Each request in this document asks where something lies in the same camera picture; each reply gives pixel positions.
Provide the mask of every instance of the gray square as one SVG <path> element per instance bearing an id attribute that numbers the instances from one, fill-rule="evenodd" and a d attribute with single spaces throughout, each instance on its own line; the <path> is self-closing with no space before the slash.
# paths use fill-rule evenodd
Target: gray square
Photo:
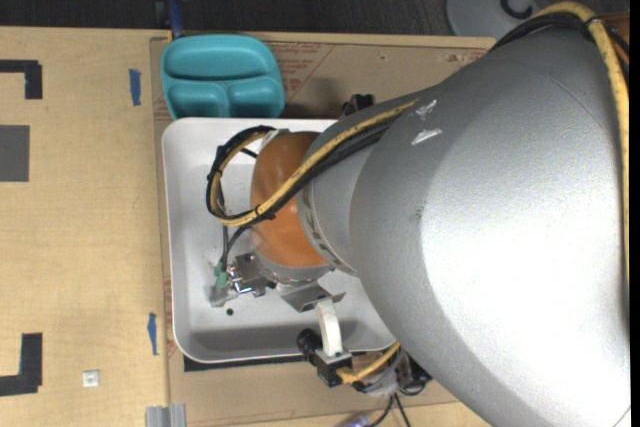
<path id="1" fill-rule="evenodd" d="M 0 182 L 29 181 L 29 125 L 0 125 Z"/>

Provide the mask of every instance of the teal divided tray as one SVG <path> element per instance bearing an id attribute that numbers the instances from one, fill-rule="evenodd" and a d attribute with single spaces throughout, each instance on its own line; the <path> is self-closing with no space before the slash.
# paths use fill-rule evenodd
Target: teal divided tray
<path id="1" fill-rule="evenodd" d="M 178 38 L 162 53 L 160 75 L 174 119 L 277 118 L 284 109 L 276 59 L 251 36 Z"/>

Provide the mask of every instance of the stand base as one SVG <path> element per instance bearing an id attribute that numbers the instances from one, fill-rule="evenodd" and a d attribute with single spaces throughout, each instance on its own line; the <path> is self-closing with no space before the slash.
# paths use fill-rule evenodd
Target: stand base
<path id="1" fill-rule="evenodd" d="M 540 9 L 544 0 L 535 0 L 532 12 Z M 447 19 L 456 36 L 488 36 L 500 39 L 524 19 L 507 13 L 501 0 L 446 0 Z"/>

